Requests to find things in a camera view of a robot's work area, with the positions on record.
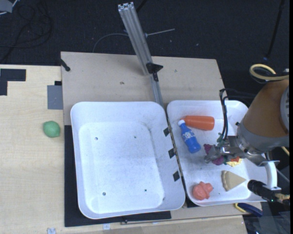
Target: black floor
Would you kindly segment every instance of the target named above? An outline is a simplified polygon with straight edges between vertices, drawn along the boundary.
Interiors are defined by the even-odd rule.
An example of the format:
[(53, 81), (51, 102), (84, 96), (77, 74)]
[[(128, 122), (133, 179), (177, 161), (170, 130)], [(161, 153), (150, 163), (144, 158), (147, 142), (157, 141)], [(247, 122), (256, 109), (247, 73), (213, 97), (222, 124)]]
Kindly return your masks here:
[(216, 59), (226, 88), (257, 94), (251, 65), (289, 68), (290, 0), (20, 0), (0, 15), (0, 64), (59, 66), (61, 51), (134, 55), (128, 37), (98, 41), (124, 33), (117, 5), (131, 1), (145, 33), (174, 29), (147, 37), (152, 56)]

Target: green circle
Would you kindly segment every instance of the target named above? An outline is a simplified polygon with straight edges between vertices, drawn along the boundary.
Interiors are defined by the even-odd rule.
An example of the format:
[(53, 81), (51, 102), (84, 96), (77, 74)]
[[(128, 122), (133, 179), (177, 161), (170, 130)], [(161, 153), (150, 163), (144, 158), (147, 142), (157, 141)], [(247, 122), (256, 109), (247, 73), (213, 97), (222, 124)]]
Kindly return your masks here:
[(47, 121), (43, 124), (43, 131), (45, 135), (47, 135), (50, 138), (55, 138), (60, 136), (60, 126), (58, 123), (54, 121)]

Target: blue bottle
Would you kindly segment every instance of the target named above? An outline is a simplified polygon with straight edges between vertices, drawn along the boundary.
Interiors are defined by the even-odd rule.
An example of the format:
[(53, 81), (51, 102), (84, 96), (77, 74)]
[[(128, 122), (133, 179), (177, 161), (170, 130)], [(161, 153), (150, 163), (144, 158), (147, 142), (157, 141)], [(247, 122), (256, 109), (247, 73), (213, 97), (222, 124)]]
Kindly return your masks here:
[(181, 128), (181, 137), (188, 146), (190, 153), (196, 153), (201, 149), (201, 145), (197, 142), (193, 131), (186, 126), (186, 122), (182, 119), (178, 121), (178, 126)]

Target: cheese wedge toy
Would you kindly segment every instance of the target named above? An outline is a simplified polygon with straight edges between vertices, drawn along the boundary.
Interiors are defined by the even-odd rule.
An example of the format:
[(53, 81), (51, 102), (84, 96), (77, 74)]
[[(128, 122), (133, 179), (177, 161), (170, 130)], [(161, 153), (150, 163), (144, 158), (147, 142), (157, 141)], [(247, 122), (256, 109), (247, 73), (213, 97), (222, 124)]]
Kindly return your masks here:
[(246, 181), (246, 179), (229, 171), (221, 171), (221, 181), (227, 192), (232, 188), (242, 184), (244, 181)]

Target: wooden table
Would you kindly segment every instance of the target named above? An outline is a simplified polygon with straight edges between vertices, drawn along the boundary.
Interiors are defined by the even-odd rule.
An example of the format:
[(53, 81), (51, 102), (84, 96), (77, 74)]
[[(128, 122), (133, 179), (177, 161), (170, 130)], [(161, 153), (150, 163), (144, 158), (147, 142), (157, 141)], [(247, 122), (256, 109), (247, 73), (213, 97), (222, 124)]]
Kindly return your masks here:
[[(108, 81), (100, 76), (89, 78), (96, 85), (97, 101), (106, 100), (107, 96), (115, 101), (136, 99), (139, 91), (145, 90), (137, 85), (141, 84), (138, 80), (144, 78), (141, 77), (141, 70), (136, 69), (136, 66), (139, 67), (136, 56), (62, 53), (62, 58), (72, 68), (70, 74), (76, 72), (77, 64), (86, 67), (92, 63), (94, 70), (105, 69), (101, 72), (103, 76), (116, 75)], [(164, 65), (159, 79), (165, 104), (182, 98), (218, 99), (218, 90), (224, 87), (215, 60), (154, 57), (153, 61)], [(119, 72), (120, 68), (126, 67), (129, 67), (130, 76)], [(0, 65), (0, 69), (26, 69), (26, 81), (9, 81), (7, 95), (0, 96), (0, 233), (47, 233), (48, 228), (66, 234), (105, 233), (102, 224), (64, 226), (63, 127), (65, 120), (70, 120), (65, 112), (78, 97), (78, 91), (73, 93), (76, 97), (66, 97), (72, 94), (68, 92), (68, 85), (74, 78), (63, 79), (68, 74), (63, 75), (63, 67), (59, 66)], [(188, 71), (192, 71), (191, 75), (185, 76)], [(50, 110), (47, 106), (47, 86), (61, 80), (64, 109)], [(136, 90), (125, 96), (121, 90), (126, 85), (131, 85), (130, 91), (134, 86)], [(119, 89), (113, 90), (111, 95), (110, 86)], [(153, 100), (152, 94), (143, 95), (140, 100)], [(85, 96), (83, 94), (78, 100), (83, 100)], [(59, 123), (59, 137), (49, 138), (44, 134), (42, 125), (49, 120)], [(172, 219), (157, 222), (111, 223), (109, 233), (247, 233), (242, 213), (232, 204), (195, 208), (184, 206), (172, 211), (171, 215)]]

